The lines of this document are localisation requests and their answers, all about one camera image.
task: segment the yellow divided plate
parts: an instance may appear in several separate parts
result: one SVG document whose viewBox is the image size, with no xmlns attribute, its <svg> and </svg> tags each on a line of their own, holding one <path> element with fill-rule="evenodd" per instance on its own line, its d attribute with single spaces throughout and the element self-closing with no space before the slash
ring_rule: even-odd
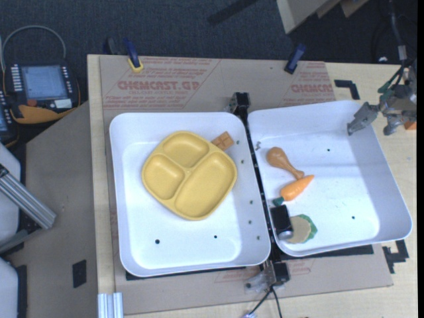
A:
<svg viewBox="0 0 424 318">
<path fill-rule="evenodd" d="M 147 158 L 141 172 L 145 188 L 175 214 L 190 220 L 208 217 L 237 179 L 233 160 L 203 137 L 174 132 Z"/>
</svg>

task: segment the black device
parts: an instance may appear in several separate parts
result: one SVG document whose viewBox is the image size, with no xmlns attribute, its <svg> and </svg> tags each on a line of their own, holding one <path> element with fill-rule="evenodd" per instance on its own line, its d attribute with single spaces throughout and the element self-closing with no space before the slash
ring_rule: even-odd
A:
<svg viewBox="0 0 424 318">
<path fill-rule="evenodd" d="M 8 145 L 18 137 L 17 124 L 9 112 L 5 95 L 0 89 L 0 142 Z"/>
<path fill-rule="evenodd" d="M 62 113 L 80 102 L 77 80 L 65 60 L 11 63 L 5 72 L 5 91 L 16 119 L 24 117 L 21 105 Z"/>
<path fill-rule="evenodd" d="M 285 205 L 271 207 L 272 222 L 279 239 L 288 239 L 293 236 L 292 222 Z"/>
</svg>

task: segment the handheld screen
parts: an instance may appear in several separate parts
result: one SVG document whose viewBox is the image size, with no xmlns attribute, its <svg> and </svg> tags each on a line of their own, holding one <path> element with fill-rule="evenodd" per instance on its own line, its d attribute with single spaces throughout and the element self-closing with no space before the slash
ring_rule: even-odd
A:
<svg viewBox="0 0 424 318">
<path fill-rule="evenodd" d="M 23 66 L 22 77 L 28 99 L 62 99 L 67 97 L 59 65 Z"/>
</svg>

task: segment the toy carrot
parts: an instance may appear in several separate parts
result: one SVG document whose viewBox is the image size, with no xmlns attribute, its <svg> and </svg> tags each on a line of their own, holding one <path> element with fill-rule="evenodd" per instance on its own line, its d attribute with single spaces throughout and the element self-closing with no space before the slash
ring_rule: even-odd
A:
<svg viewBox="0 0 424 318">
<path fill-rule="evenodd" d="M 309 176 L 305 176 L 303 178 L 300 178 L 298 180 L 295 180 L 294 182 L 284 186 L 280 190 L 280 195 L 285 201 L 290 201 L 296 198 L 299 194 L 301 194 L 304 189 L 309 185 L 309 183 L 312 181 L 314 175 L 311 174 Z"/>
</svg>

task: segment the cardboard sheet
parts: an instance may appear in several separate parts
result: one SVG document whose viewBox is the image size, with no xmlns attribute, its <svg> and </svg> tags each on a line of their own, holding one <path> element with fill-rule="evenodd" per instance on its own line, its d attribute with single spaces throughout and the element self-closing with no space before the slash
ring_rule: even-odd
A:
<svg viewBox="0 0 424 318">
<path fill-rule="evenodd" d="M 323 62 L 299 62 L 293 75 L 277 60 L 140 57 L 144 69 L 134 74 L 125 56 L 100 57 L 101 90 L 111 208 L 116 291 L 124 297 L 126 315 L 252 301 L 246 291 L 253 266 L 193 274 L 134 279 L 119 260 L 109 124 L 126 112 L 227 111 L 234 92 L 248 92 L 249 111 L 334 101 Z M 288 260 L 291 280 L 280 297 L 376 288 L 392 285 L 379 244 L 374 253 L 356 256 Z"/>
</svg>

